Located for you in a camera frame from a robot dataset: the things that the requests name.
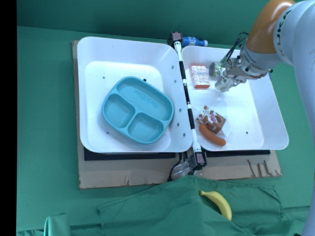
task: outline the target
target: green fabric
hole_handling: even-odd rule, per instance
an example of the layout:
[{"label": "green fabric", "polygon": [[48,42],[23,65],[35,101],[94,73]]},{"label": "green fabric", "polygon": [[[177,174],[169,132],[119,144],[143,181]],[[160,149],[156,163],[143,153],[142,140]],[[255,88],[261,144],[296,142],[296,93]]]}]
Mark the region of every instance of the green fabric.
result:
[{"label": "green fabric", "polygon": [[[68,224],[59,216],[56,215],[55,219],[59,220],[59,223],[55,223],[54,227],[64,228]],[[71,236],[104,236],[103,229],[101,225],[90,225],[90,226],[71,226],[70,227]],[[47,236],[44,230],[26,230],[16,233],[16,236]]]},{"label": "green fabric", "polygon": [[[199,191],[218,191],[232,209],[232,221]],[[157,185],[99,206],[106,236],[292,236],[304,223],[283,219],[280,199],[270,186],[214,181],[195,176]]]},{"label": "green fabric", "polygon": [[59,214],[46,218],[44,236],[71,236],[67,214]]}]

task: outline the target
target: toy sausage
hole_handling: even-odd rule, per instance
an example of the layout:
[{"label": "toy sausage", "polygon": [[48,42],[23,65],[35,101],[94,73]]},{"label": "toy sausage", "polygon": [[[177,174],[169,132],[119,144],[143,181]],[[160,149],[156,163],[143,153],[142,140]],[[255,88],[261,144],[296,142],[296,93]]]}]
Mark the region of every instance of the toy sausage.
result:
[{"label": "toy sausage", "polygon": [[205,138],[207,138],[210,142],[219,145],[219,146],[224,146],[226,141],[225,139],[222,139],[218,136],[216,136],[214,133],[212,133],[209,128],[203,123],[199,125],[199,130],[201,134],[204,135]]}]

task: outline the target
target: blue divided plate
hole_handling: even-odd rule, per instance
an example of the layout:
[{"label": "blue divided plate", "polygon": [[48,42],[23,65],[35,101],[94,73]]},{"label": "blue divided plate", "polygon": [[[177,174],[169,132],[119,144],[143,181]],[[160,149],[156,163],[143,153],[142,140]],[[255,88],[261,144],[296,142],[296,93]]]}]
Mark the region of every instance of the blue divided plate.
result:
[{"label": "blue divided plate", "polygon": [[157,141],[174,115],[172,101],[137,77],[124,77],[107,94],[102,113],[106,122],[141,144]]}]

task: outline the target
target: banana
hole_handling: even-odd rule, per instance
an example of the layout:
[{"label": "banana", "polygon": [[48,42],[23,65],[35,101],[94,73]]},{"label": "banana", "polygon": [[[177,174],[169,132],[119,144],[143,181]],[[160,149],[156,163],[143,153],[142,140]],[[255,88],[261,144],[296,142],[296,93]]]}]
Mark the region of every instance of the banana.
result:
[{"label": "banana", "polygon": [[213,203],[215,203],[219,209],[221,214],[227,218],[228,220],[232,220],[232,210],[226,199],[216,191],[204,192],[200,191],[201,196],[206,196],[210,199]]}]

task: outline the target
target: food package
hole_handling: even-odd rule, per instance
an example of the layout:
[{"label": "food package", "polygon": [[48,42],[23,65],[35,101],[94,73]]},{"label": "food package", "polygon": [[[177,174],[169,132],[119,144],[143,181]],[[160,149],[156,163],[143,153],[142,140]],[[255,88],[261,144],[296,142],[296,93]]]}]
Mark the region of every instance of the food package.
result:
[{"label": "food package", "polygon": [[207,89],[210,86],[206,66],[192,65],[190,68],[192,84],[195,89]]},{"label": "food package", "polygon": [[207,105],[203,107],[202,111],[195,118],[195,121],[205,124],[215,134],[220,132],[224,136],[228,136],[231,131],[226,118],[211,110]]}]

